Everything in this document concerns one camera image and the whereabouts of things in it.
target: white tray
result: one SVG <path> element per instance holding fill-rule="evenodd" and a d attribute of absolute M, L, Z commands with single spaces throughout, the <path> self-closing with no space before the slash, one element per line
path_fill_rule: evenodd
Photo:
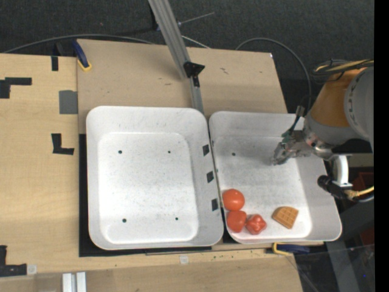
<path fill-rule="evenodd" d="M 208 126 L 191 108 L 99 106 L 86 119 L 88 211 L 103 249 L 210 246 L 223 233 Z"/>
<path fill-rule="evenodd" d="M 295 119 L 293 114 L 236 113 L 221 111 L 210 118 L 210 134 L 221 193 L 236 188 L 245 196 L 243 210 L 260 214 L 267 228 L 252 235 L 245 228 L 236 233 L 240 243 L 331 241 L 342 225 L 333 197 L 319 188 L 317 178 L 326 174 L 323 161 L 311 155 L 272 165 L 275 147 Z M 301 128 L 303 119 L 297 129 Z M 271 218 L 279 206 L 299 210 L 292 229 Z"/>

